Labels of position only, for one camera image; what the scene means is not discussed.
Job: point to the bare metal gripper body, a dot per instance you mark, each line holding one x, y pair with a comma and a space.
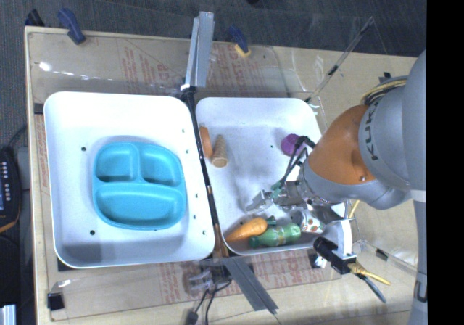
290, 196

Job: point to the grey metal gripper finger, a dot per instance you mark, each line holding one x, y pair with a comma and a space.
256, 204
264, 193

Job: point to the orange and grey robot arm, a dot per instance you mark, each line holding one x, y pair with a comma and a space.
384, 142

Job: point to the orange toy carrot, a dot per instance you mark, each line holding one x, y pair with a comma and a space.
248, 229

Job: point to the white printed can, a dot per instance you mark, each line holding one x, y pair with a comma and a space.
310, 223

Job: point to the green plastic bottle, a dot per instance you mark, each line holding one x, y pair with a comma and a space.
277, 235

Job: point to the purple toy grapes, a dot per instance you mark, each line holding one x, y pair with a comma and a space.
288, 145

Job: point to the white plastic tray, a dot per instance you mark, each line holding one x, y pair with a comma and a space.
250, 117
72, 171

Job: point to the orange toy sausage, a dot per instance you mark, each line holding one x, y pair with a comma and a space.
206, 142

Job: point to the blue divided plate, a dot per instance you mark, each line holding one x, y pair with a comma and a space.
139, 204

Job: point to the brown cardboard board red print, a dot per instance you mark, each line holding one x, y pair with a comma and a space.
119, 58

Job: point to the black cylinder on white bracket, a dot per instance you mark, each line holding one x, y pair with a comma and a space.
331, 252

